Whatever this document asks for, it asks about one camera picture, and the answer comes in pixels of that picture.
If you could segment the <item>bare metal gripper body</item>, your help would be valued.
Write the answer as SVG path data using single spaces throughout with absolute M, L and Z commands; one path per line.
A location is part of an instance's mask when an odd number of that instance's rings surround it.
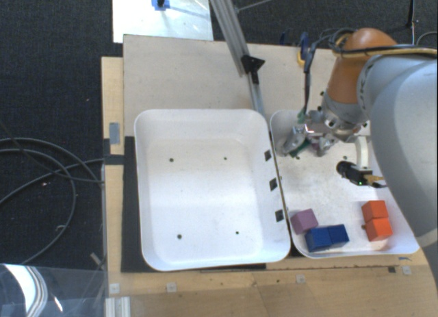
M 307 139 L 316 144 L 318 138 L 330 138 L 337 142 L 352 142 L 361 130 L 360 124 L 348 123 L 331 111 L 311 110 L 305 118 Z

